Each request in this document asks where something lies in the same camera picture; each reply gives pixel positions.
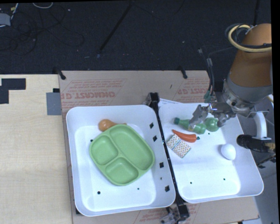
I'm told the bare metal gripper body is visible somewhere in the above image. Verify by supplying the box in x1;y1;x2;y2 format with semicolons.
207;91;254;121

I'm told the green toy bell pepper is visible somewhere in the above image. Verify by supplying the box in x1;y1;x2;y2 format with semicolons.
203;117;220;133

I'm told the green toy bottle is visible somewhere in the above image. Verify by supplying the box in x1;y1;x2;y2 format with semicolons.
173;116;207;135

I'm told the orange toy carrot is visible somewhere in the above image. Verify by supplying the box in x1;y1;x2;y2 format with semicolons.
171;128;201;145

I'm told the white toy egg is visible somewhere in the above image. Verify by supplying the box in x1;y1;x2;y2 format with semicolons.
220;143;237;161

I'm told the white printed paper sheet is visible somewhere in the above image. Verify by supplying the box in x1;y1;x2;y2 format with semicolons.
159;97;184;107

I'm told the small patterned carton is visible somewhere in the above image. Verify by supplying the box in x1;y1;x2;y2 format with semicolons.
166;133;192;159

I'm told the white plastic tray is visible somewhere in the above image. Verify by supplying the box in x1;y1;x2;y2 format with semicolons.
158;100;265;205
65;103;177;218

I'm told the green divided plate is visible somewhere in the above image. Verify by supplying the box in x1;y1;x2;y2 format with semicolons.
88;122;157;188

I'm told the brown cardboard board red print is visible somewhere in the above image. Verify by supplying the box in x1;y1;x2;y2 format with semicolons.
58;63;260;224

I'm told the black cylinder on white bracket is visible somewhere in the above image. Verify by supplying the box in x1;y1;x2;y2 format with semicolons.
236;111;276;156

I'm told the black block with wires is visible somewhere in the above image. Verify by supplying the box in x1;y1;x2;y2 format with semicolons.
160;203;191;224
144;91;160;108

